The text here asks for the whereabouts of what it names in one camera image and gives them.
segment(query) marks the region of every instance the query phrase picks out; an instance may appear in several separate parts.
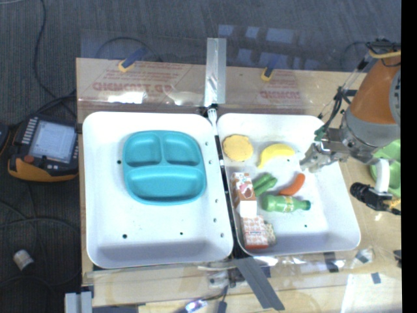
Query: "green bottle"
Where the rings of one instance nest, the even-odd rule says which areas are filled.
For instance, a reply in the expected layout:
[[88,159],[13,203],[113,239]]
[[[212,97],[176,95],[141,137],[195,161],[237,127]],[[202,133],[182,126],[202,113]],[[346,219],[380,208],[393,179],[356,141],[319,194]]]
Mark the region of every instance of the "green bottle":
[[310,210],[308,200],[298,200],[292,196],[274,196],[267,194],[262,199],[262,208],[265,211],[293,212],[295,210]]

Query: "red and white box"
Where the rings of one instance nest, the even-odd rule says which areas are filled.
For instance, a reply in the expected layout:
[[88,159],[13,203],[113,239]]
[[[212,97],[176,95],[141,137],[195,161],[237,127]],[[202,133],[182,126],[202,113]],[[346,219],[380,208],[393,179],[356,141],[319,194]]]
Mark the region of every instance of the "red and white box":
[[262,216],[240,218],[240,225],[242,226],[246,249],[262,249],[269,246],[266,226]]
[[233,207],[244,218],[257,215],[257,200],[249,173],[235,172],[231,176]]

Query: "toy banana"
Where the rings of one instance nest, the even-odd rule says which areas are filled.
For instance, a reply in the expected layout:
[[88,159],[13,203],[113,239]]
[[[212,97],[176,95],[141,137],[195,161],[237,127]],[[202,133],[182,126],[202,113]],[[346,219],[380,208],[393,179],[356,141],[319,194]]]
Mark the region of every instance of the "toy banana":
[[270,159],[274,157],[288,157],[294,155],[295,151],[291,146],[284,143],[275,143],[265,148],[260,156],[258,168],[262,168]]

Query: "orange sausage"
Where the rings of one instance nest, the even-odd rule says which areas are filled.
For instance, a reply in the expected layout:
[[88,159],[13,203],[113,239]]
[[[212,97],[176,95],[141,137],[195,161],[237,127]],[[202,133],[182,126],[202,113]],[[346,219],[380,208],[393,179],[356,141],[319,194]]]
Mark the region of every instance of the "orange sausage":
[[306,180],[306,176],[303,173],[298,173],[295,177],[294,182],[288,186],[287,188],[282,189],[278,195],[284,195],[284,196],[292,196],[297,191],[299,191],[304,184],[304,181]]

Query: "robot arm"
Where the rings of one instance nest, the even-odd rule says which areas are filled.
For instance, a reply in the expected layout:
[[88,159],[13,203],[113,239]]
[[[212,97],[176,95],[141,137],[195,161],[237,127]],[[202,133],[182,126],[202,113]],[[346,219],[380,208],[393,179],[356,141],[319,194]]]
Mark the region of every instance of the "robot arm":
[[[352,102],[346,97],[349,79],[338,89],[331,118],[316,131],[315,142],[300,161],[302,170],[319,171],[323,166],[335,161],[344,162],[349,157],[364,164],[376,164],[378,159],[373,154],[400,138],[401,50],[398,50],[398,44],[389,43],[389,46],[391,52],[380,54],[370,46],[369,55],[353,75],[363,70],[369,57],[378,61],[367,73]],[[339,128],[330,128],[343,99],[350,105],[343,112]]]

